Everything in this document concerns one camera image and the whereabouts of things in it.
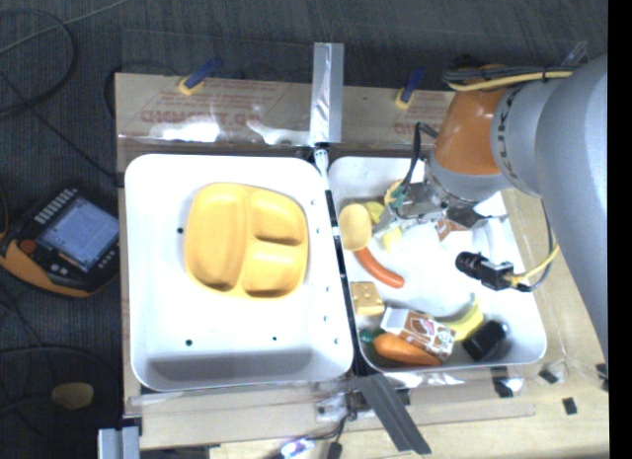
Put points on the yellow wedge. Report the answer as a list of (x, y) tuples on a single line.
[(393, 239)]

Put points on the yellow-green round piece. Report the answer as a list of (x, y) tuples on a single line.
[(374, 209)]

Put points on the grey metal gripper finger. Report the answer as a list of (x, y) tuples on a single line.
[(386, 224)]

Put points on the yellow round lump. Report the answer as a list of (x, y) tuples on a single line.
[(73, 394)]

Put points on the yellow banana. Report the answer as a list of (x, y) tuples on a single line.
[(469, 323)]

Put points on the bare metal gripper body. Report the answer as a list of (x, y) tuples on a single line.
[(423, 200)]

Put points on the orange carrot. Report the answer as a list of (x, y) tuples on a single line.
[(402, 350)]

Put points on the black cylinder on white bracket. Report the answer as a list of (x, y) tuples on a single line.
[(495, 274)]

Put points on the brown cardboard board red print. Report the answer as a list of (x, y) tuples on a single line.
[(237, 111)]

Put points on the brown and white packet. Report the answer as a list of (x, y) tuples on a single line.
[(447, 228)]

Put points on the white plastic tray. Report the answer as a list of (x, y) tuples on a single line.
[(222, 338), (434, 279)]

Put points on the orange sausage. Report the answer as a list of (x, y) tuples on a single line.
[(377, 267)]

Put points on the yellow divided plate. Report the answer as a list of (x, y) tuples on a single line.
[(224, 240)]

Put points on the yellow cheese cracker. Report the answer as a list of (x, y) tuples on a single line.
[(367, 298)]

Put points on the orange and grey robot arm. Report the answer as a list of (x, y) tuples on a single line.
[(558, 151)]

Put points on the brown and white carton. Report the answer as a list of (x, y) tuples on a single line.
[(419, 331)]

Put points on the black can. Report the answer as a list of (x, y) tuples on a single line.
[(486, 341)]

